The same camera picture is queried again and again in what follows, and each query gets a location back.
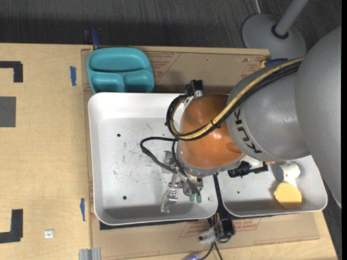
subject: black tape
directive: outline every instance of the black tape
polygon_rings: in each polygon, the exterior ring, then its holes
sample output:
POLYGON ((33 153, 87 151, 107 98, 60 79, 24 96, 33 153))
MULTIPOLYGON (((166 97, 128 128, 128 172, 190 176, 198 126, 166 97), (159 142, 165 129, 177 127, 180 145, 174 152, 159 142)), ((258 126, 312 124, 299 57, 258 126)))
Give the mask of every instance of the black tape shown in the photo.
POLYGON ((23 83, 23 64, 18 61, 0 61, 0 68, 13 68, 13 82, 23 83))
POLYGON ((9 232, 0 233, 0 244, 20 242, 23 238, 23 209, 12 210, 9 232))
POLYGON ((0 96, 0 127, 16 127, 15 96, 0 96))

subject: blue tape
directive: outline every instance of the blue tape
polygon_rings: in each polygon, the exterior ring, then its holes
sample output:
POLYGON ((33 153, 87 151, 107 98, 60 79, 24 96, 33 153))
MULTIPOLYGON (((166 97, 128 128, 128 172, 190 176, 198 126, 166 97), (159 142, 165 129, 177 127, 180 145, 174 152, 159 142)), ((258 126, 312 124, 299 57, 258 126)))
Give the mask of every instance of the blue tape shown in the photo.
POLYGON ((72 86, 77 86, 76 84, 76 68, 73 66, 70 66, 70 78, 71 78, 71 83, 72 86))
POLYGON ((82 219, 85 222, 86 221, 86 207, 85 207, 85 199, 81 198, 81 203, 80 203, 80 209, 82 213, 82 219))

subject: gray robot arm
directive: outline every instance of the gray robot arm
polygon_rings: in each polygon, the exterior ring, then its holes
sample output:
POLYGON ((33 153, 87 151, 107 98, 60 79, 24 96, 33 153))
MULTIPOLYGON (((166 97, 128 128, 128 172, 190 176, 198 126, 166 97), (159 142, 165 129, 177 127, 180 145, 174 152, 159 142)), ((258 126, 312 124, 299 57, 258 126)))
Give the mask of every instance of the gray robot arm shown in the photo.
MULTIPOLYGON (((312 155, 340 206, 341 32, 339 27, 322 38, 297 73, 257 91, 227 119, 233 140, 252 158, 281 161, 312 155)), ((242 80, 229 101, 263 73, 242 80)))

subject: small white square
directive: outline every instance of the small white square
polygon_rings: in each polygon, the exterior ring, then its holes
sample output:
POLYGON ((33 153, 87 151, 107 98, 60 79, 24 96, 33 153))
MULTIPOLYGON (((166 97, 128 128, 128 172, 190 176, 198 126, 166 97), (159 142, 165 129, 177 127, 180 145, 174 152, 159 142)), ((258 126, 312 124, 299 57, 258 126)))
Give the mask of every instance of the small white square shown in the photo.
POLYGON ((44 237, 46 239, 54 238, 54 229, 46 229, 44 231, 44 237))

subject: yellow sponge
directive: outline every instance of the yellow sponge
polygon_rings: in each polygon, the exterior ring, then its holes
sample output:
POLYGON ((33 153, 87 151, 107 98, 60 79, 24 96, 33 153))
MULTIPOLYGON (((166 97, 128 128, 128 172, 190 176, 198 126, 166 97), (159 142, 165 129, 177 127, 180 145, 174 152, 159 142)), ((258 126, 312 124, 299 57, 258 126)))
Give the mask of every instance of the yellow sponge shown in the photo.
POLYGON ((276 200, 286 209, 300 208, 303 197, 300 191, 290 183, 280 183, 275 190, 276 200))

